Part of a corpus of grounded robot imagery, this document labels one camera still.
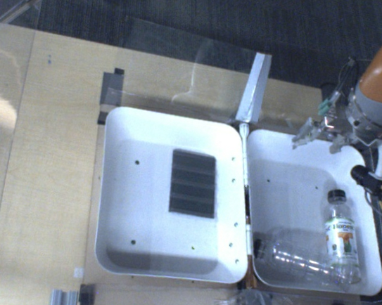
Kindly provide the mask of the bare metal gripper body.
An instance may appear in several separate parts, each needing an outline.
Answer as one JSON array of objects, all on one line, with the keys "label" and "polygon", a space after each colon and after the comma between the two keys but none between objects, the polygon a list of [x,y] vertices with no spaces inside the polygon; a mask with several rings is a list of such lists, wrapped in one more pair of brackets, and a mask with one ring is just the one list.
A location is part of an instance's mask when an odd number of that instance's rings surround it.
[{"label": "bare metal gripper body", "polygon": [[322,120],[317,129],[331,141],[370,147],[382,142],[382,123],[371,119],[356,105],[327,103],[320,108],[319,114]]}]

